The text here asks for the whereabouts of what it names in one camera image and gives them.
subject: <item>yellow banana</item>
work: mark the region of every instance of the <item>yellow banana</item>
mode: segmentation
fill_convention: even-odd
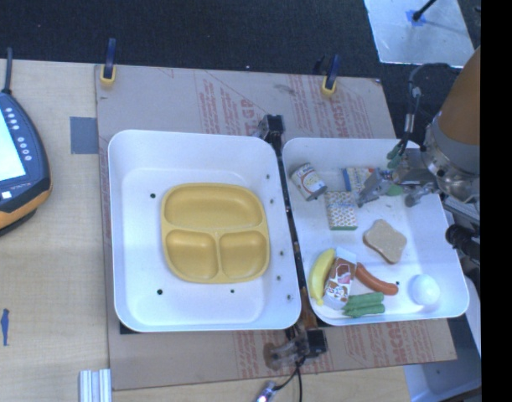
[[[334,262],[335,253],[335,249],[326,249],[317,257],[309,272],[309,296],[317,301],[317,305],[323,305],[324,284],[326,283],[326,276]]]

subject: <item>clamp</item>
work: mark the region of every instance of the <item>clamp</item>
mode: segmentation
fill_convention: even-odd
[[[336,91],[336,80],[338,78],[339,71],[339,55],[334,55],[330,63],[326,75],[321,85],[321,92],[326,96],[331,96]]]
[[[116,66],[114,65],[114,53],[116,52],[116,39],[108,39],[106,46],[106,62],[101,66],[99,79],[101,83],[112,85],[116,78]]]

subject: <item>cardboard sheet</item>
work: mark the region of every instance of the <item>cardboard sheet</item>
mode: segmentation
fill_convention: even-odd
[[[284,331],[134,333],[114,310],[107,146],[126,129],[252,135],[266,114],[283,116],[285,139],[394,138],[381,85],[338,78],[320,93],[322,76],[218,70],[116,67],[103,85],[96,67],[103,242],[111,380],[114,390],[289,375],[265,365],[266,344]],[[326,327],[329,350],[305,374],[368,369],[456,358],[447,320]]]

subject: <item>white tray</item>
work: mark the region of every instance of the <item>white tray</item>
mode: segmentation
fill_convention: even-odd
[[[396,140],[389,139],[294,138],[283,148],[283,161],[287,175],[310,162],[329,190],[344,190],[342,168],[386,168],[386,154],[395,145]],[[340,311],[320,307],[310,298],[313,310],[321,320],[343,326],[457,317],[466,312],[468,288],[457,253],[445,239],[448,223],[438,195],[426,195],[411,208],[405,206],[403,196],[383,196],[357,209],[358,229],[336,231],[329,229],[323,197],[306,201],[289,178],[287,188],[307,278],[319,253],[339,245],[355,253],[358,261],[381,280],[399,281],[399,292],[385,296],[385,313],[380,315],[344,317]],[[362,241],[363,233],[376,219],[385,219],[407,238],[403,256],[397,264],[389,265]],[[412,277],[421,273],[434,277],[441,288],[438,303],[430,307],[417,305],[409,294]],[[367,291],[370,290],[354,281],[352,294]]]
[[[283,329],[301,310],[276,154],[255,137],[129,130],[108,147],[114,303],[137,332]],[[270,261],[252,281],[202,284],[168,268],[163,195],[182,183],[232,183],[261,200]]]

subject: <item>hot dog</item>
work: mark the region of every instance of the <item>hot dog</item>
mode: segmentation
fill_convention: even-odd
[[[356,264],[356,278],[372,291],[381,291],[385,295],[395,295],[399,291],[398,285],[379,280],[367,271],[367,268],[360,262]]]

